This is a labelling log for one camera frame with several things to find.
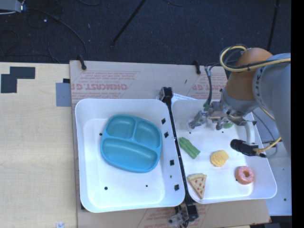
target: wooden surface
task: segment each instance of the wooden surface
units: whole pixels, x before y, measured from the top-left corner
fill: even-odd
[[[69,66],[0,63],[0,73],[10,66],[36,67],[36,78],[0,94],[0,227],[75,228],[72,111],[56,106]]]

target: donut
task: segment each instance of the donut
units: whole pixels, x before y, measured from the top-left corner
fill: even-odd
[[[250,167],[240,166],[237,168],[237,170],[235,172],[235,177],[239,183],[249,184],[249,183],[253,182],[253,180],[255,178],[255,174]]]

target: pizza slice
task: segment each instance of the pizza slice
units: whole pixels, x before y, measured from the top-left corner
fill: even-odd
[[[192,174],[187,177],[190,186],[195,190],[200,199],[203,199],[207,175],[203,173]]]

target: black backdrop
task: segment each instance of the black backdrop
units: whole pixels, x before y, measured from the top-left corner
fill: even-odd
[[[111,47],[141,1],[25,0],[26,11],[0,11],[0,61],[205,65],[235,44],[291,52],[291,0],[146,0]]]

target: blue plate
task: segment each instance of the blue plate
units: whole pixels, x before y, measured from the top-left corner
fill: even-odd
[[[107,122],[102,139],[101,155],[117,168],[144,173],[157,165],[162,150],[159,128],[140,117],[118,114]]]

